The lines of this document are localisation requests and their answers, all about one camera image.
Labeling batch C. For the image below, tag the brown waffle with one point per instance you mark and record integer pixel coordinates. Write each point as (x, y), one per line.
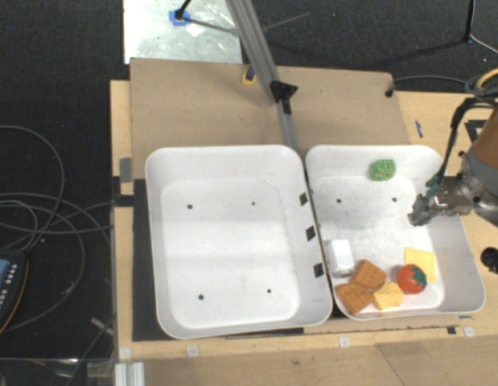
(353, 298)
(368, 275)

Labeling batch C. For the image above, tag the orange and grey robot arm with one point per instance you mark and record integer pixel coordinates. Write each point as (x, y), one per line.
(494, 143)

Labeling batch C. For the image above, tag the white cube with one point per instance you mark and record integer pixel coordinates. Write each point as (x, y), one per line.
(340, 255)

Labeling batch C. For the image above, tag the green broccoli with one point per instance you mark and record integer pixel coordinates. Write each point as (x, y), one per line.
(382, 169)

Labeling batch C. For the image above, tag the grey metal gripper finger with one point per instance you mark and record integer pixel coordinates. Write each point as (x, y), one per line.
(417, 217)
(421, 201)

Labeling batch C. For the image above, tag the yellow waffle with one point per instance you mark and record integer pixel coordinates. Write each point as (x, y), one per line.
(388, 296)

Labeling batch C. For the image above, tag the red tomato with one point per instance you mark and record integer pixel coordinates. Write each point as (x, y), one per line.
(410, 280)

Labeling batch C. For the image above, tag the white plastic tray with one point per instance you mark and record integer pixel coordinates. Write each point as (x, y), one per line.
(373, 223)
(232, 247)

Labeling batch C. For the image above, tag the yellow cheese slice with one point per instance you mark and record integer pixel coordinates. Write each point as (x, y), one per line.
(421, 257)

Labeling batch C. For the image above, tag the brown cardboard board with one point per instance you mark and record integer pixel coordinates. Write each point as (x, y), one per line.
(200, 111)

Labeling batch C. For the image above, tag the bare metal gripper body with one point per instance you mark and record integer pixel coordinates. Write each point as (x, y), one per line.
(458, 201)

